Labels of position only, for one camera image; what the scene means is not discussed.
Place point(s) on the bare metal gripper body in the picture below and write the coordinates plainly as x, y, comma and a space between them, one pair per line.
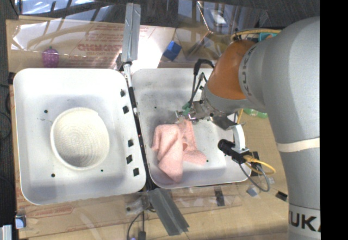
200, 110

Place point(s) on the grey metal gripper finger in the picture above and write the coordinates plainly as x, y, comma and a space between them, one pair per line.
193, 119
181, 115

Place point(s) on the pink cloth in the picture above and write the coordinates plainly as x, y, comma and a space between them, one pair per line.
170, 149

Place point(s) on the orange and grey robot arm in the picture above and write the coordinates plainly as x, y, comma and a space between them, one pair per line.
288, 75

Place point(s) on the white plastic tray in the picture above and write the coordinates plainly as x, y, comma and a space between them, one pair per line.
163, 89
38, 97

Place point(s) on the blue cube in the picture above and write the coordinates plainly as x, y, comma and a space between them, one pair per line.
172, 50

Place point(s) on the brown cardboard board red print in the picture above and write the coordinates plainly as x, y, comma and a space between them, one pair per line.
108, 43

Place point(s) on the white woven bowl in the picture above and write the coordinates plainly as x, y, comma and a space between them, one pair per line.
80, 138

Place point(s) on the purple toy grapes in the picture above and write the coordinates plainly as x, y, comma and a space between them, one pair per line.
50, 57

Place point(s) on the black cylinder on white bracket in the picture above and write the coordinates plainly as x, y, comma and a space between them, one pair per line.
237, 141

